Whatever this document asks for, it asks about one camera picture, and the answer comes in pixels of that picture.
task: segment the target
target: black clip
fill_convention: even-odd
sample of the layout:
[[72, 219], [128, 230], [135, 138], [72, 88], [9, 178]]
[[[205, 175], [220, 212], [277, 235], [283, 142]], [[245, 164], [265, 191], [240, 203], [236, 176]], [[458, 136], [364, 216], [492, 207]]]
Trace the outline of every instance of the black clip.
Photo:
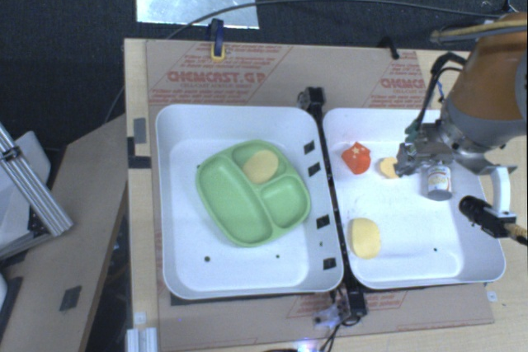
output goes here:
[[221, 62], [224, 60], [224, 21], [214, 18], [207, 26], [205, 37], [205, 39], [208, 41], [214, 41], [214, 43], [211, 45], [211, 58], [215, 62]]
[[4, 160], [6, 162], [10, 162], [11, 160], [17, 158], [22, 154], [22, 151], [20, 150], [20, 147], [17, 145], [13, 148], [9, 148], [6, 151], [2, 151], [2, 155], [0, 156], [0, 160]]
[[393, 39], [391, 39], [388, 35], [381, 39], [381, 41], [378, 43], [378, 47], [388, 47], [390, 50], [390, 55], [393, 57], [393, 59], [399, 59], [399, 53], [396, 50], [396, 46], [394, 45]]

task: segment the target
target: wire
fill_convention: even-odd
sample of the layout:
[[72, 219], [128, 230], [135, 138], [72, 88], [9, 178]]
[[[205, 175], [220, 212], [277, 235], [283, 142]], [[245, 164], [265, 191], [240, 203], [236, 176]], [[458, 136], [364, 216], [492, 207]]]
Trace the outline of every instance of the wire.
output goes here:
[[440, 103], [443, 103], [444, 102], [444, 90], [443, 90], [443, 85], [442, 83], [440, 82], [440, 75], [442, 73], [444, 73], [445, 71], [456, 71], [456, 72], [462, 72], [462, 68], [452, 68], [452, 67], [445, 67], [445, 68], [442, 68], [439, 73], [438, 73], [438, 78], [436, 80], [436, 86], [438, 87], [438, 92], [440, 93], [440, 99], [438, 100]]
[[353, 321], [345, 320], [344, 322], [342, 322], [342, 324], [344, 325], [344, 327], [353, 327], [353, 326], [355, 326], [358, 322], [360, 322], [360, 319], [361, 319], [361, 317], [358, 317], [357, 319], [355, 319], [355, 320], [353, 320]]
[[319, 349], [318, 352], [330, 352], [332, 350], [333, 341], [335, 341], [336, 339], [336, 334], [339, 330], [339, 327], [341, 327], [341, 324], [337, 324], [337, 326], [334, 327], [332, 334], [326, 339], [326, 341], [323, 343], [323, 346], [321, 346], [321, 349]]
[[433, 43], [448, 41], [474, 40], [486, 35], [509, 34], [512, 32], [526, 31], [525, 20], [498, 21], [478, 26], [468, 26], [450, 31], [433, 31], [430, 40]]
[[440, 75], [445, 71], [461, 71], [460, 68], [452, 68], [452, 67], [445, 67], [444, 65], [448, 62], [455, 62], [462, 66], [465, 65], [467, 62], [466, 59], [464, 59], [462, 56], [459, 56], [458, 54], [454, 54], [453, 52], [447, 52], [446, 54], [443, 54], [440, 56], [435, 63], [432, 65], [431, 68], [431, 81], [429, 81], [429, 86], [426, 90], [426, 95], [423, 99], [423, 105], [422, 109], [420, 110], [420, 113], [418, 114], [418, 117], [409, 125], [409, 127], [405, 130], [408, 136], [408, 141], [412, 142], [414, 138], [416, 138], [418, 131], [420, 130], [420, 127], [422, 126], [423, 117], [426, 114], [426, 109], [429, 106], [429, 103], [431, 102], [432, 93], [435, 91], [436, 83], [438, 82]]
[[528, 231], [522, 226], [515, 223], [506, 223], [504, 228], [510, 233], [510, 236], [521, 245], [528, 246]]
[[114, 111], [114, 109], [117, 106], [117, 102], [119, 101], [119, 99], [121, 98], [121, 96], [123, 95], [124, 92], [125, 92], [125, 86], [121, 87], [121, 89], [117, 93], [117, 96], [115, 96], [115, 99], [112, 102], [112, 104], [110, 106], [110, 109], [108, 110], [108, 113], [106, 113], [106, 118], [103, 121], [103, 124], [108, 123], [108, 121], [110, 120], [110, 116], [112, 115], [112, 112]]
[[397, 7], [412, 7], [415, 9], [424, 9], [428, 11], [435, 11], [435, 12], [442, 12], [442, 13], [450, 13], [455, 15], [464, 15], [464, 16], [477, 16], [482, 18], [497, 18], [498, 15], [493, 14], [486, 14], [486, 13], [476, 13], [476, 12], [464, 12], [464, 11], [456, 11], [455, 9], [448, 9], [444, 7], [433, 7], [433, 6], [427, 6], [427, 5], [419, 5], [416, 3], [410, 3], [410, 2], [399, 2], [396, 0], [263, 0], [260, 2], [250, 2], [250, 3], [243, 3], [240, 5], [235, 5], [231, 7], [225, 7], [224, 9], [219, 9], [218, 11], [208, 13], [207, 15], [201, 16], [200, 18], [196, 18], [195, 20], [191, 21], [190, 23], [184, 25], [182, 28], [179, 28], [175, 31], [173, 31], [171, 34], [169, 34], [166, 37], [166, 40], [170, 40], [171, 38], [175, 37], [176, 35], [180, 34], [187, 28], [191, 28], [193, 25], [197, 24], [198, 22], [202, 22], [205, 20], [208, 20], [210, 18], [213, 18], [215, 16], [221, 15], [223, 13], [237, 11], [238, 9], [244, 9], [246, 7], [260, 7], [260, 6], [269, 6], [269, 5], [280, 5], [280, 4], [286, 4], [286, 3], [308, 3], [308, 2], [351, 2], [351, 3], [378, 3], [382, 5], [390, 5], [390, 6], [397, 6]]

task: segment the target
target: metal frame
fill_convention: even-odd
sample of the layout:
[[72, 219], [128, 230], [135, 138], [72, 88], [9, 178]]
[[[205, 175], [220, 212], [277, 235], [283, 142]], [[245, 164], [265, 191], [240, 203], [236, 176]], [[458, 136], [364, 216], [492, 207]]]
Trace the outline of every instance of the metal frame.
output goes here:
[[49, 234], [27, 234], [0, 250], [0, 259], [57, 237], [73, 226], [72, 220], [57, 203], [47, 186], [35, 174], [24, 153], [0, 124], [0, 166], [24, 195]]

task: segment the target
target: wooden table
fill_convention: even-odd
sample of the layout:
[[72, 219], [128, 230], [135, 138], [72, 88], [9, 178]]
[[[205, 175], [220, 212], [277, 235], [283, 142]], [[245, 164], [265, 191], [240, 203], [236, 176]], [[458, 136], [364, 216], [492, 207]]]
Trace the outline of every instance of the wooden table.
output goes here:
[[68, 145], [52, 193], [73, 227], [2, 271], [21, 278], [2, 352], [86, 349], [126, 210], [126, 178], [123, 116]]
[[[443, 52], [417, 51], [417, 59], [426, 82], [434, 60]], [[455, 75], [442, 77], [444, 90], [452, 86]], [[125, 87], [127, 107], [127, 136], [134, 137], [137, 119], [149, 116], [146, 40], [125, 42]], [[149, 157], [152, 139], [147, 137], [133, 145], [136, 157]], [[511, 175], [511, 211], [518, 215], [518, 223], [526, 226], [526, 137], [512, 140], [505, 149], [490, 153], [492, 162], [516, 164], [519, 168]], [[490, 193], [491, 181], [483, 179], [485, 192]], [[130, 190], [130, 242], [132, 259], [132, 296], [134, 327], [158, 327], [158, 301], [156, 258], [153, 230], [153, 187], [149, 169], [129, 170]], [[526, 248], [511, 240], [503, 240], [507, 270], [497, 282], [488, 286], [495, 323], [484, 326], [465, 326], [427, 331], [408, 331], [368, 336], [337, 338], [334, 350], [355, 351], [495, 351], [521, 350], [528, 342], [526, 317], [528, 316], [528, 273]], [[218, 351], [263, 351], [297, 347], [294, 343], [254, 345], [208, 349]]]

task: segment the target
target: metal tray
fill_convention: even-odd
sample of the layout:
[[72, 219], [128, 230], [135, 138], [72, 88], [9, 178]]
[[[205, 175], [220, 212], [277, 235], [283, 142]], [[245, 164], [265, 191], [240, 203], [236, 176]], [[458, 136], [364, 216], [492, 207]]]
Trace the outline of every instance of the metal tray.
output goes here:
[[[343, 262], [318, 129], [293, 107], [171, 105], [156, 120], [163, 275], [185, 299], [334, 289]], [[264, 245], [232, 243], [196, 189], [196, 169], [235, 144], [260, 139], [278, 148], [299, 174], [311, 207], [295, 228]]]
[[[453, 197], [438, 202], [427, 198], [420, 174], [400, 179], [380, 174], [380, 160], [395, 157], [416, 116], [417, 110], [333, 109], [324, 118], [343, 231], [363, 217], [373, 220], [381, 235], [381, 251], [373, 259], [358, 258], [348, 246], [352, 273], [372, 289], [499, 279], [506, 266], [499, 240], [472, 227], [458, 210], [464, 196], [484, 197], [478, 176], [450, 165]], [[428, 111], [425, 121], [438, 117], [438, 111]], [[352, 174], [341, 159], [355, 141], [370, 150], [370, 169], [361, 175]]]

